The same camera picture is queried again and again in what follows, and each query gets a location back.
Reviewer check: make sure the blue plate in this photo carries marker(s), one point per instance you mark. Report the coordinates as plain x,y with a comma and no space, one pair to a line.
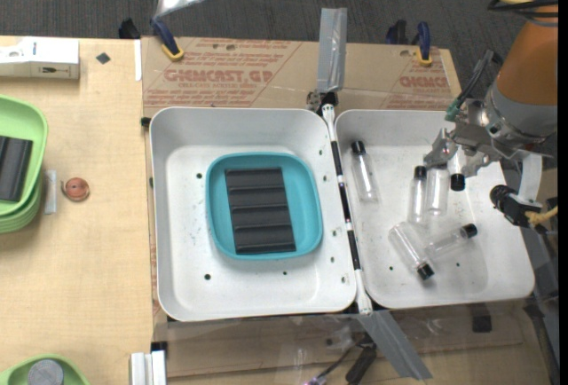
306,201

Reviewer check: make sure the brown cardboard board red print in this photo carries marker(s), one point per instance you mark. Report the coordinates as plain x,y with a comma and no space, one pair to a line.
275,73

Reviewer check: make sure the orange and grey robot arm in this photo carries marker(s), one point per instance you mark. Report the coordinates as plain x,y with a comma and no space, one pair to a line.
528,68

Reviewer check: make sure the black ribbed rack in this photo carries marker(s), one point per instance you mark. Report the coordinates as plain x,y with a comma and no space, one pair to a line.
13,168
259,210

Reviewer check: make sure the black cylinder on white bracket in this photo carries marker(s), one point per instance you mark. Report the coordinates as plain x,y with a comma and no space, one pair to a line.
510,202

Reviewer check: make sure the white cardboard box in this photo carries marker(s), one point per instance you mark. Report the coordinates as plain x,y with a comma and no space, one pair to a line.
40,57

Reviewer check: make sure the white plastic tray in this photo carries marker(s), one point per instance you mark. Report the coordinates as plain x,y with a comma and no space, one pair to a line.
186,277
492,277

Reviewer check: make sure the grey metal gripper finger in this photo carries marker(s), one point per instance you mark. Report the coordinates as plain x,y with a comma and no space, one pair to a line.
472,161
441,150

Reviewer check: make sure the grey round can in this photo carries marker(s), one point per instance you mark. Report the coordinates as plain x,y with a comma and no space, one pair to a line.
45,373

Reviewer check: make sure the thin black and white rod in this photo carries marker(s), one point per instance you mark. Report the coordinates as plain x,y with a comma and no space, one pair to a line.
344,206

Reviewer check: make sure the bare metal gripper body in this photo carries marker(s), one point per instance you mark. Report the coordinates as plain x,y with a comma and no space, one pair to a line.
477,128

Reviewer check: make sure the red round tape roll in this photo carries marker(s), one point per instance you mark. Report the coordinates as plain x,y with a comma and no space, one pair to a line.
76,189

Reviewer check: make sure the clear plastic bottle black cap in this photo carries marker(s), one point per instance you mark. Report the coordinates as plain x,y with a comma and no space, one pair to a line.
410,248
450,242
457,182
417,201
365,179
437,194

